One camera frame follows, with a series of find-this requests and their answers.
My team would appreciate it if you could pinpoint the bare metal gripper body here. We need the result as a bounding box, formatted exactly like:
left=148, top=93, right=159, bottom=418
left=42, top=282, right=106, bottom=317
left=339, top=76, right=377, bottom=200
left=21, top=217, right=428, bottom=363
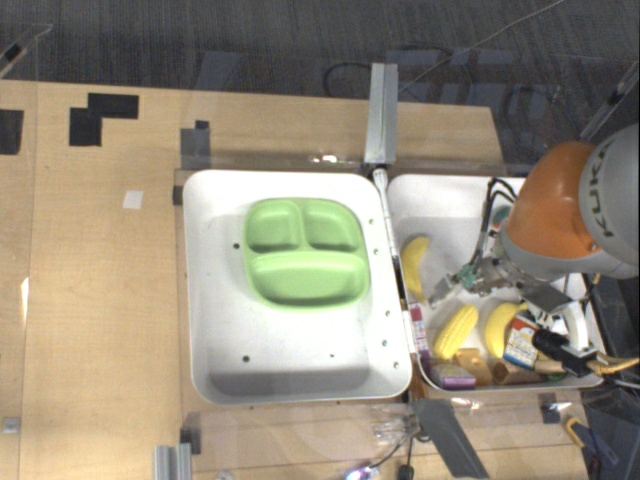
left=460, top=255, right=540, bottom=298

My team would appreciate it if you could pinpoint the yellow banana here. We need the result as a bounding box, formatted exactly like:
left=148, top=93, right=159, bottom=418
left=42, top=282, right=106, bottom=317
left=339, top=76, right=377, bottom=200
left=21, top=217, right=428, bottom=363
left=483, top=301, right=529, bottom=361
left=399, top=235, right=433, bottom=306

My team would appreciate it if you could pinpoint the yellow corn cob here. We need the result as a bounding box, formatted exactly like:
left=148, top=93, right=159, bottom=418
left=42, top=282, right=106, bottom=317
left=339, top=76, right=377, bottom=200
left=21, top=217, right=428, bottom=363
left=431, top=303, right=480, bottom=361

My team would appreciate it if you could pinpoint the white and pink packet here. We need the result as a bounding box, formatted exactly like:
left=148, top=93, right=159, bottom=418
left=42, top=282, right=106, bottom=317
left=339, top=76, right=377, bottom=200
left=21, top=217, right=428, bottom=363
left=407, top=303, right=431, bottom=365

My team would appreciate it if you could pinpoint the white carton with colourful print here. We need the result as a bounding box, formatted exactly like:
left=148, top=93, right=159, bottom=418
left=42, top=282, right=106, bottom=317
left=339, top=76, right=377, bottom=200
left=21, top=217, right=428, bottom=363
left=501, top=314, right=542, bottom=370

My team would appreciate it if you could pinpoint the white plastic tray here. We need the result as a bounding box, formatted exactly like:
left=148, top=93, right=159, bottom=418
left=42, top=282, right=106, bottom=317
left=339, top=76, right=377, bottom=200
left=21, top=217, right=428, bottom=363
left=181, top=168, right=414, bottom=407
left=386, top=173, right=607, bottom=395

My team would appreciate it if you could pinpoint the purple packet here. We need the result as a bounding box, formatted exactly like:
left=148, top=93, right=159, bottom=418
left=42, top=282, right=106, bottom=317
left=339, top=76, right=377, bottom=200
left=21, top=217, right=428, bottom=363
left=429, top=362, right=478, bottom=391

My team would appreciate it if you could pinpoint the green divided plate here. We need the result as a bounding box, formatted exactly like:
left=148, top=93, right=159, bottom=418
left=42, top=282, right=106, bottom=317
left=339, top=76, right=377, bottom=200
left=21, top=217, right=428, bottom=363
left=242, top=197, right=371, bottom=312

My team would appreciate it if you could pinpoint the black cylinder on white bracket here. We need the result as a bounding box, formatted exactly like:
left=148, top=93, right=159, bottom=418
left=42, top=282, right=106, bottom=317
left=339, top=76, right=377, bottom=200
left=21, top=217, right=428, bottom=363
left=531, top=300, right=609, bottom=379

